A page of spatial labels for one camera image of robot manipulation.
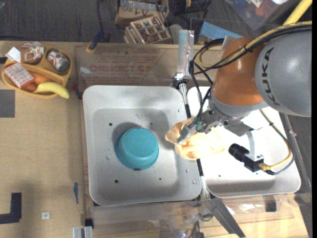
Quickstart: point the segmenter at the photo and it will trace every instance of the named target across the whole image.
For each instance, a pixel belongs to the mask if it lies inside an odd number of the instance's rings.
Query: toy banana
[[[46,92],[56,93],[65,99],[69,98],[69,93],[67,89],[61,84],[58,84],[55,82],[43,82],[38,85],[38,87],[35,89],[33,93],[46,93]]]

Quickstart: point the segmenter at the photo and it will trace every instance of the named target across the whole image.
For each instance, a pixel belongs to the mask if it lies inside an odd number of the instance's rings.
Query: teal bowl
[[[158,140],[149,130],[135,127],[119,137],[115,153],[119,161],[127,168],[148,169],[159,157]]]

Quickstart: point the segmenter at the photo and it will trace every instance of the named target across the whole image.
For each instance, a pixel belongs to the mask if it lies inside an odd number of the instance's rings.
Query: towel
[[[214,128],[208,134],[196,132],[184,143],[177,143],[176,139],[179,138],[184,125],[192,123],[193,120],[189,118],[178,122],[166,133],[165,139],[175,145],[175,152],[186,160],[196,160],[222,152],[224,145]]]

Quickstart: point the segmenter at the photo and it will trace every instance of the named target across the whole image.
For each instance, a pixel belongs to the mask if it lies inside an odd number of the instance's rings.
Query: soda can
[[[58,50],[51,50],[47,55],[47,59],[58,72],[66,71],[70,66],[70,61]]]

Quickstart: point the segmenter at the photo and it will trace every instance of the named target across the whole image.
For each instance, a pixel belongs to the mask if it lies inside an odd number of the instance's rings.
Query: yellow pole
[[[311,6],[313,0],[301,0],[294,11],[289,15],[287,20],[284,22],[283,25],[288,25],[291,23],[296,23],[301,16],[305,13],[305,11]]]

